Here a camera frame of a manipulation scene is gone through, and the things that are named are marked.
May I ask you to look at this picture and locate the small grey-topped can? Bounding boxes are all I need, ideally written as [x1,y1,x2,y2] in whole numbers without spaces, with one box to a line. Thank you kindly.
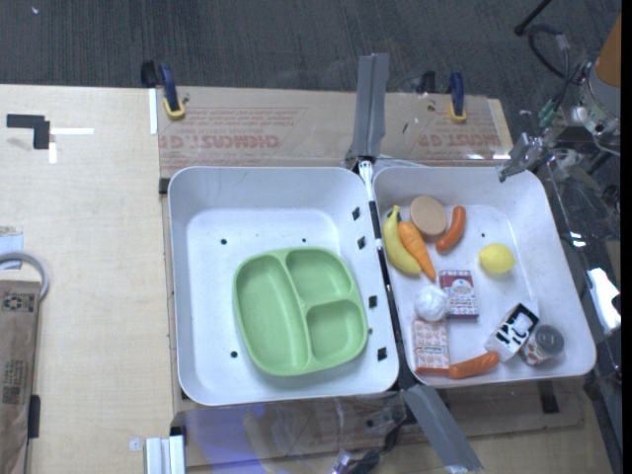
[518,324,566,367]

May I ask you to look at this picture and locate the round tan biscuit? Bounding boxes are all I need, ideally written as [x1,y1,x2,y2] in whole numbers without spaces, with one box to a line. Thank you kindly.
[409,195,449,238]

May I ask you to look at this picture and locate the brown cardboard board red print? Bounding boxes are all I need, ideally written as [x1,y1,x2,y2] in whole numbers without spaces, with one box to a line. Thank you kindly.
[157,85,587,468]

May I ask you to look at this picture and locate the white plastic tray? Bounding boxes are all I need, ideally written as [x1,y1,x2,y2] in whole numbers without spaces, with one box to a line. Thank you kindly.
[371,165,597,390]
[167,165,401,407]

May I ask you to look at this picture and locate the white crumpled ball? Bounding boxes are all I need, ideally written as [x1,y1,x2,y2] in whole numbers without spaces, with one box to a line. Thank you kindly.
[413,283,451,323]

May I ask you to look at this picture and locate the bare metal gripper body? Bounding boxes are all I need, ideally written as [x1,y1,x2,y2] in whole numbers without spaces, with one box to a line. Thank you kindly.
[540,100,622,159]

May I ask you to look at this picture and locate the orange bread stick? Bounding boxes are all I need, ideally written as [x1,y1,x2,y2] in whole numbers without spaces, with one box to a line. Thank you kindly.
[447,351,502,381]

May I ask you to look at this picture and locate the red and white carton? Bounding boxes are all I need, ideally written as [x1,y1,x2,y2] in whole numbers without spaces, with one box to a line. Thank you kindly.
[437,269,481,321]

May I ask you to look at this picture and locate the yellow banana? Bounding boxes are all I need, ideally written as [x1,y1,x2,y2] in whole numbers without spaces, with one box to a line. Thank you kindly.
[382,204,424,277]

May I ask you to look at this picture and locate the green divided plate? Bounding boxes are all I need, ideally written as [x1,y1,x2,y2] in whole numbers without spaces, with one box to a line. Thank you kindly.
[232,246,371,377]

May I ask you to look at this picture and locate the brown paper bag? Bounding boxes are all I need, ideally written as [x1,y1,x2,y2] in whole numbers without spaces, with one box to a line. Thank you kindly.
[0,278,42,474]

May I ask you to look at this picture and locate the orange and white packet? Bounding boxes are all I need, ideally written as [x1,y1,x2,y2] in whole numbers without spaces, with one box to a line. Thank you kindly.
[410,317,452,376]

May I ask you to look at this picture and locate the orange carrot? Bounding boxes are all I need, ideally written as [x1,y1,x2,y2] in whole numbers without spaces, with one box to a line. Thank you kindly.
[397,220,438,281]

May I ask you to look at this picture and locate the black and white carton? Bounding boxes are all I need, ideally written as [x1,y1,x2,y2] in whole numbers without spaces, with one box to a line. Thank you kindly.
[484,301,541,363]

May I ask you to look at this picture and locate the orange sausage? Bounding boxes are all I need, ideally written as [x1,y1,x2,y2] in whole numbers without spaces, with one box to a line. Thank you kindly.
[434,205,468,255]

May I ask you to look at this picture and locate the yellow lemon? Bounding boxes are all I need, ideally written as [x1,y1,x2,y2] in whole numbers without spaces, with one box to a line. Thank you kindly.
[477,242,517,276]

